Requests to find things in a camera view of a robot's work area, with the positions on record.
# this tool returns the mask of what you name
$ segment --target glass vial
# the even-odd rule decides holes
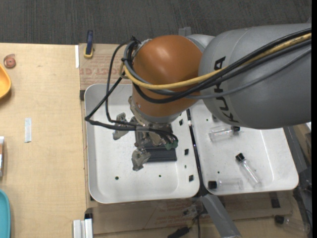
[[[291,232],[301,232],[308,234],[311,230],[311,226],[303,222],[302,220],[294,219],[293,217],[285,217],[276,215],[274,217],[275,223],[278,225],[281,225],[285,230],[291,231]]]
[[[211,128],[211,131],[208,133],[208,136],[211,141],[215,141],[221,138],[228,138],[240,131],[240,127],[221,125],[214,128]]]
[[[240,178],[222,178],[210,180],[208,188],[211,190],[243,190],[243,181]]]
[[[248,179],[248,182],[252,185],[252,187],[260,187],[262,186],[262,181],[259,175],[256,173],[255,169],[250,164],[250,161],[247,160],[242,153],[239,153],[236,156],[236,160],[239,163],[240,169],[242,173]]]

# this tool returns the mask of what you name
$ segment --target black bottle cap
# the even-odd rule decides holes
[[[215,180],[210,180],[208,182],[208,188],[209,189],[216,189],[217,188],[217,182]]]
[[[278,224],[283,224],[283,223],[284,223],[285,218],[284,218],[283,216],[276,215],[276,216],[274,217],[274,220],[275,220],[275,223],[278,223]]]
[[[238,126],[231,126],[231,129],[233,130],[233,132],[240,131],[240,127],[238,127]]]
[[[241,161],[244,161],[244,156],[243,156],[243,154],[242,153],[239,153],[237,156],[236,156],[236,159],[237,159],[237,161],[238,162],[241,162]]]

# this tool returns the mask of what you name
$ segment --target wooden table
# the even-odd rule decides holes
[[[106,45],[109,55],[114,48]],[[11,237],[70,238],[72,221],[83,219],[87,208],[99,207],[90,201],[85,186],[87,156],[84,158],[79,74],[87,70],[84,66],[80,71],[75,67],[74,46],[0,44],[0,60],[11,53],[15,53],[17,62],[15,68],[6,70],[12,89],[0,100],[0,135],[5,137],[0,188],[10,201]],[[100,59],[100,73],[103,64]],[[29,143],[24,142],[25,118],[32,119]],[[291,199],[290,203],[293,215],[300,218],[296,201]],[[285,233],[275,226],[272,216],[235,223],[244,238],[305,237]],[[175,230],[173,227],[96,237],[167,237]],[[202,224],[202,237],[205,236],[219,237],[213,224]],[[197,237],[197,227],[186,237]]]

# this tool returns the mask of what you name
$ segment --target blue plate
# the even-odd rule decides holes
[[[0,238],[10,238],[11,215],[6,194],[0,189]]]

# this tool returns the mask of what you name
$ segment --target dark gray carpet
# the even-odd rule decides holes
[[[312,0],[0,0],[0,42],[78,44],[177,34],[217,35],[256,25],[302,23]]]

